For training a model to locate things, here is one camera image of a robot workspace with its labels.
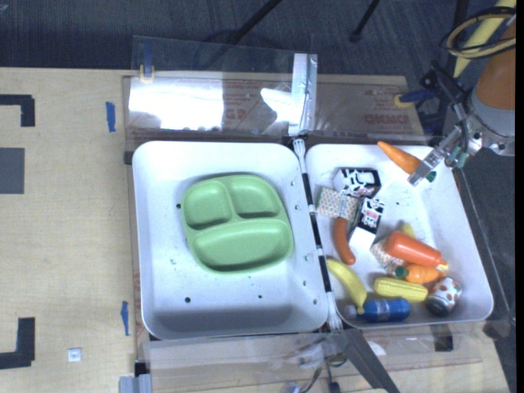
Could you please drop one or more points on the tall cow print carton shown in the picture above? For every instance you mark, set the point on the tall cow print carton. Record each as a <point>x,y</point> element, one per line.
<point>370,219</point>

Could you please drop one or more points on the thin black and white rod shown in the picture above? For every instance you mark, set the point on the thin black and white rod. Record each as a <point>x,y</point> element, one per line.
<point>314,219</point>

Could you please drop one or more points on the white plastic tray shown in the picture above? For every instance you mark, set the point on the white plastic tray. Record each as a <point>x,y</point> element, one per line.
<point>163,227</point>
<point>450,227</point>

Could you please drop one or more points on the black and white cow carton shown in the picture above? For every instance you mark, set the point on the black and white cow carton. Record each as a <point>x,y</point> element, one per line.
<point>356,178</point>

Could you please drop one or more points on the long orange carrot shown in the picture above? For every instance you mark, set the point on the long orange carrot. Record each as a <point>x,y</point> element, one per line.
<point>399,157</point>

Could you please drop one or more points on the yellow corn cob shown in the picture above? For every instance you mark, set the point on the yellow corn cob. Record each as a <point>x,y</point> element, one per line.
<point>401,289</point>

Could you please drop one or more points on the small orange carrot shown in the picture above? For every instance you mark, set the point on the small orange carrot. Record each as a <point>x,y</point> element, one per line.
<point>421,274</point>

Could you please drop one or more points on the orange bottle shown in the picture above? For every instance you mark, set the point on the orange bottle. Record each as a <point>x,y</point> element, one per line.
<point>413,250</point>

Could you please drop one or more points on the orange checked packet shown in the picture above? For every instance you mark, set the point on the orange checked packet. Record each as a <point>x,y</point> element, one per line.
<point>335,203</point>
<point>382,258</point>

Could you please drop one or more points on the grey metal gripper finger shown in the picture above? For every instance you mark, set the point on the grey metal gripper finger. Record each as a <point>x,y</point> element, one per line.
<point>432,167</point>
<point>425,163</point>

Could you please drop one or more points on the orange sausage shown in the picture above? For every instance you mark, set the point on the orange sausage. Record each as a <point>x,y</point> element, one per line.
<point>343,244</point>

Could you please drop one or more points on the white patterned can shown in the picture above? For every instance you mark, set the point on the white patterned can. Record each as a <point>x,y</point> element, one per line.
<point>444,297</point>

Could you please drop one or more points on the blue bottle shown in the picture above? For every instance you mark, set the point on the blue bottle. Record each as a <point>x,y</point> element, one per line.
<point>387,310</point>

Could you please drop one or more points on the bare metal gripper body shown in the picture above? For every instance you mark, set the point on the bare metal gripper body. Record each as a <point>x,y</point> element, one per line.
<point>491,141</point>

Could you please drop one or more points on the small yellow toy piece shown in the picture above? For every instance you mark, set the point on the small yellow toy piece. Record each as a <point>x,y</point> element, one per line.
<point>407,229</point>

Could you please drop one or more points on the green divided plate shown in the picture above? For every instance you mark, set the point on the green divided plate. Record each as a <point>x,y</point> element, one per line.
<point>239,244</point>

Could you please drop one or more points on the yellow banana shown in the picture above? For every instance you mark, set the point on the yellow banana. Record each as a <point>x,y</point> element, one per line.
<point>350,281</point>

